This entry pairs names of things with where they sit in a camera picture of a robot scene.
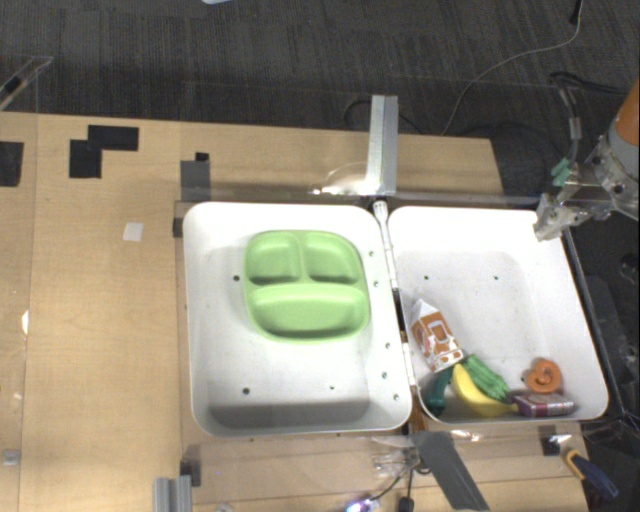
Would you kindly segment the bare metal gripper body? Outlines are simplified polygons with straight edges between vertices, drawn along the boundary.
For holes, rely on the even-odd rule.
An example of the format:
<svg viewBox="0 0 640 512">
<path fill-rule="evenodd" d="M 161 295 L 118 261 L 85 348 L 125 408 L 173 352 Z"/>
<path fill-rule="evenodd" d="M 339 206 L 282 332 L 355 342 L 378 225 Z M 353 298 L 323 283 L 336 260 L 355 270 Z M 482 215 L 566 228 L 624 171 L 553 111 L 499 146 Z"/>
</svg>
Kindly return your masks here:
<svg viewBox="0 0 640 512">
<path fill-rule="evenodd" d="M 639 220 L 639 148 L 602 138 L 587 161 L 567 179 L 560 204 L 585 203 L 594 208 L 594 219 L 613 213 Z"/>
</svg>

